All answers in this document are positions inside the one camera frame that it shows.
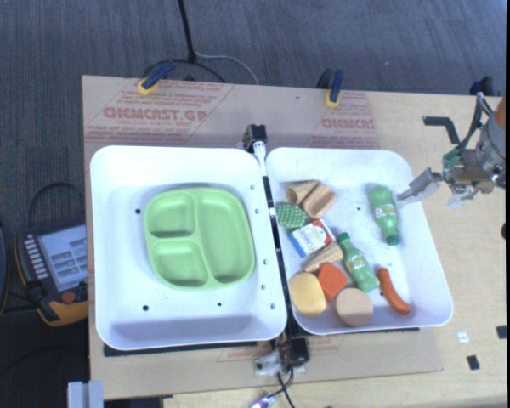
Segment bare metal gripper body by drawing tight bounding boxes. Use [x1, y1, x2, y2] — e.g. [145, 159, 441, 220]
[443, 146, 507, 196]

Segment green bottle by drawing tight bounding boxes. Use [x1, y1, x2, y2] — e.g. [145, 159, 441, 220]
[368, 185, 403, 247]
[336, 231, 381, 294]

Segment white plastic tray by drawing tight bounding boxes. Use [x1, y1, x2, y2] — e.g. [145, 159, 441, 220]
[88, 144, 289, 352]
[264, 146, 455, 337]

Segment tan bread roll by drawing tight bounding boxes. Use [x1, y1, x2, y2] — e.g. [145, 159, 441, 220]
[301, 184, 339, 220]

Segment orange sausage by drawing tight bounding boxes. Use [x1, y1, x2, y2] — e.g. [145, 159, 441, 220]
[376, 267, 412, 316]

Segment tan ice cream cone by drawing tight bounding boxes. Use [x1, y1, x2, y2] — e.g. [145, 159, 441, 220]
[285, 178, 321, 206]
[303, 241, 345, 274]

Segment white and blue carton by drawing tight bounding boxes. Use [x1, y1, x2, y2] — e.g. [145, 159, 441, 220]
[288, 218, 337, 259]

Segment orange cheese block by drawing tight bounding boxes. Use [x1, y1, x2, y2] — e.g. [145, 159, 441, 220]
[316, 263, 350, 303]

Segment green dotted toy vegetable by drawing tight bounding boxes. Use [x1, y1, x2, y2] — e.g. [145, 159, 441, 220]
[275, 201, 309, 230]

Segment tan round biscuit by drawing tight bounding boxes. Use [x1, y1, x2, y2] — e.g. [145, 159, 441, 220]
[334, 286, 375, 328]

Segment yellow oval toy potato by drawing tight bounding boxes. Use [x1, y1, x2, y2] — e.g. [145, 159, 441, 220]
[287, 271, 328, 319]

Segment thin black and white rod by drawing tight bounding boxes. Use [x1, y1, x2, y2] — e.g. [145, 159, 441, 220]
[252, 141, 298, 340]

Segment green divided plate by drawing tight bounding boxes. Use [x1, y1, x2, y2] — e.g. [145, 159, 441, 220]
[143, 187, 257, 292]

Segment brown cardboard board red print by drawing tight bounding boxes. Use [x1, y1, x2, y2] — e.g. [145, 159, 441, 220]
[81, 74, 445, 401]

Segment black block with thin wires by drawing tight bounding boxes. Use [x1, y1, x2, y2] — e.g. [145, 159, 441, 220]
[275, 336, 312, 368]
[242, 123, 269, 152]

